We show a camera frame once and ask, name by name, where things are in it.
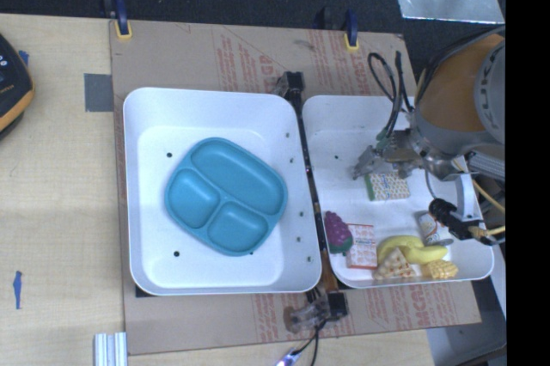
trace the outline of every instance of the red and white box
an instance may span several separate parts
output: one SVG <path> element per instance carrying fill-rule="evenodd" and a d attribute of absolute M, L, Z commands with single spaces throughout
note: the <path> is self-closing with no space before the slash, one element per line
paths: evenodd
<path fill-rule="evenodd" d="M 368 224 L 347 224 L 347 226 L 353 236 L 353 245 L 345 253 L 345 265 L 348 268 L 375 270 L 378 267 L 375 228 Z"/>

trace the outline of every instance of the white tray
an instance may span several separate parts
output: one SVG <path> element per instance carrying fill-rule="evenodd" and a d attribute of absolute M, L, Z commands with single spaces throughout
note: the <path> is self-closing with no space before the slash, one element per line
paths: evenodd
<path fill-rule="evenodd" d="M 335 95 L 311 97 L 302 111 L 323 216 L 330 210 L 336 212 L 345 223 L 373 225 L 377 244 L 393 235 L 422 237 L 414 215 L 428 210 L 433 200 L 422 170 L 414 171 L 407 179 L 411 193 L 409 198 L 389 201 L 369 201 L 364 180 L 353 180 L 351 177 L 359 156 L 368 145 L 376 144 L 376 134 L 385 126 L 390 111 L 391 103 L 386 97 Z M 400 115 L 395 129 L 407 127 L 408 122 Z M 466 179 L 465 184 L 471 186 L 471 179 Z M 454 182 L 442 183 L 432 177 L 431 185 L 438 197 L 456 204 Z M 470 205 L 472 212 L 480 215 L 477 201 L 471 201 Z M 442 238 L 453 238 L 446 229 L 440 229 L 440 232 Z M 475 280 L 487 277 L 493 267 L 492 249 L 474 240 L 455 239 L 445 259 L 459 268 L 457 276 L 450 280 L 394 278 L 375 282 L 373 271 L 347 268 L 343 255 L 330 255 L 334 274 L 352 288 Z"/>
<path fill-rule="evenodd" d="M 300 133 L 292 106 L 276 95 L 140 88 L 125 99 L 131 274 L 153 295 L 302 292 L 321 276 L 321 256 Z M 168 214 L 164 189 L 187 151 L 223 137 L 284 179 L 288 201 L 252 254 L 228 256 Z"/>

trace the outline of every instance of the table surface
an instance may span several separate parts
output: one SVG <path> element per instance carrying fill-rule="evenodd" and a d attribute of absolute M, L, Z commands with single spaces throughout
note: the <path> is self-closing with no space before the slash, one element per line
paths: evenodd
<path fill-rule="evenodd" d="M 0 14 L 36 96 L 0 142 L 0 364 L 94 364 L 123 332 L 113 114 L 87 112 L 84 75 L 111 73 L 108 21 Z M 21 308 L 12 283 L 22 273 Z M 130 365 L 275 364 L 296 342 L 128 358 Z M 300 360 L 309 364 L 313 349 Z M 322 339 L 318 366 L 432 365 L 424 330 Z"/>

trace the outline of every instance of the cardboard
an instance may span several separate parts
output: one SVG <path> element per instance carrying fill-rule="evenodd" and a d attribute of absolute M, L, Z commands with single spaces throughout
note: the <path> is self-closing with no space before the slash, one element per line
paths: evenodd
<path fill-rule="evenodd" d="M 403 39 L 360 33 L 359 50 L 348 52 L 343 33 L 332 30 L 154 21 L 131 25 L 129 40 L 117 38 L 113 22 L 109 27 L 129 355 L 309 338 L 309 332 L 288 331 L 283 320 L 286 308 L 308 303 L 304 294 L 155 297 L 136 289 L 128 257 L 122 105 L 133 89 L 147 86 L 270 93 L 287 70 L 303 73 L 304 100 L 320 94 L 383 95 L 370 74 L 368 55 L 378 52 L 393 67 L 397 50 L 412 95 L 414 77 Z M 389 89 L 382 66 L 375 61 L 373 67 Z M 480 322 L 470 282 L 346 290 L 345 296 L 349 315 L 326 326 L 321 337 Z"/>

